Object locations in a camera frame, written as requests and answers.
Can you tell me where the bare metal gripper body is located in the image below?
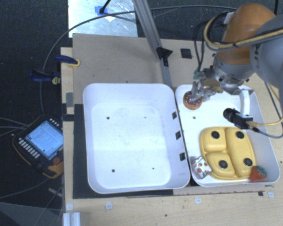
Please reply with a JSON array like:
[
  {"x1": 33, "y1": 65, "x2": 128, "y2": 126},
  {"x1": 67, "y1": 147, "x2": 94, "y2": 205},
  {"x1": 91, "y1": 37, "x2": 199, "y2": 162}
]
[{"x1": 198, "y1": 66, "x2": 242, "y2": 96}]

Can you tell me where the black cylinder on white bracket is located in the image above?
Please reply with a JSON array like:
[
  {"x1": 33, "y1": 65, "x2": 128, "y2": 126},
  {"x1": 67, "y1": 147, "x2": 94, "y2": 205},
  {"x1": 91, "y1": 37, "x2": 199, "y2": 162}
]
[{"x1": 223, "y1": 86, "x2": 254, "y2": 129}]

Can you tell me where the red strawberry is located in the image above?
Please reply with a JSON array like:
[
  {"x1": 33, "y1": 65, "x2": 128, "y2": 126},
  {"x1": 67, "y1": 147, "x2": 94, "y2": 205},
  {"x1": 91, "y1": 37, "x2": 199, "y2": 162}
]
[{"x1": 250, "y1": 165, "x2": 267, "y2": 182}]

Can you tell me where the brown sprinkled doughnut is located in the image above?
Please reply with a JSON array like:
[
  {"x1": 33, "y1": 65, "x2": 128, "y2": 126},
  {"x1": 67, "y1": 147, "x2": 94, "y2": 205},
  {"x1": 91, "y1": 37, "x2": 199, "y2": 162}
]
[{"x1": 183, "y1": 91, "x2": 204, "y2": 111}]

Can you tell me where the brown cardboard board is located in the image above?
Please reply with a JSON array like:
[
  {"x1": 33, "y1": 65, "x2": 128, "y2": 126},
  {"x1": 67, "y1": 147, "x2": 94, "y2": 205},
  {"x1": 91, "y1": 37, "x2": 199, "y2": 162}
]
[{"x1": 72, "y1": 33, "x2": 267, "y2": 196}]

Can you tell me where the white plastic tray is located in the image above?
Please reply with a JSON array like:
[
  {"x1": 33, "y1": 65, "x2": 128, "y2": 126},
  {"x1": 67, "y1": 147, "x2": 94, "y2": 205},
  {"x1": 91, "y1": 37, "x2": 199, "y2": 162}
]
[
  {"x1": 175, "y1": 84, "x2": 281, "y2": 188},
  {"x1": 82, "y1": 83, "x2": 191, "y2": 194}
]

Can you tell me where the yellow divided plate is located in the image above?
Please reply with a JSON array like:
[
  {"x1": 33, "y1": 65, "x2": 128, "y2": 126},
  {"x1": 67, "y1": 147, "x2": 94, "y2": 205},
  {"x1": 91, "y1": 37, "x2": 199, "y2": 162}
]
[{"x1": 199, "y1": 126, "x2": 257, "y2": 180}]

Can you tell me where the white packet with red print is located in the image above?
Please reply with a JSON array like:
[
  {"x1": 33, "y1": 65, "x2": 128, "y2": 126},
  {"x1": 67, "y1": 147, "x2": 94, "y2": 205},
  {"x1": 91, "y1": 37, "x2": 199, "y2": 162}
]
[{"x1": 190, "y1": 156, "x2": 213, "y2": 179}]

